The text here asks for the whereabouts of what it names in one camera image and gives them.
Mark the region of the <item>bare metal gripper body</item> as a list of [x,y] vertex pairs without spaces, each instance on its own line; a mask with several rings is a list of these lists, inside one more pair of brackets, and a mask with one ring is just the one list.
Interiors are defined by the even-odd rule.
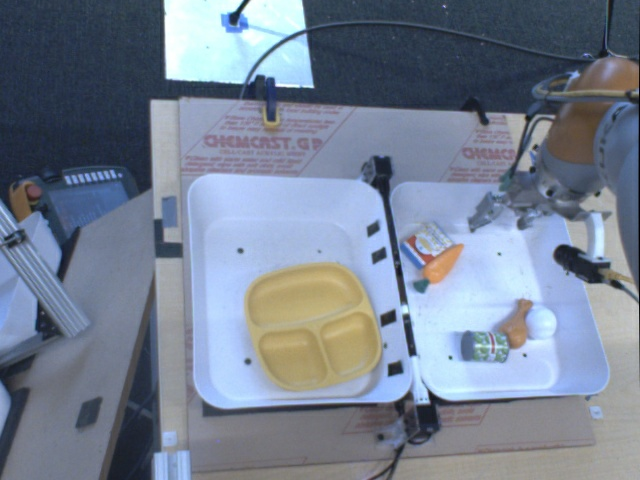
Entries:
[[540,171],[517,171],[504,178],[501,193],[506,195],[505,207],[518,218],[518,211],[537,207],[544,216],[559,215],[568,221],[586,221],[591,215],[600,215],[604,220],[611,217],[610,211],[587,210],[581,206],[586,194],[570,190],[555,177]]

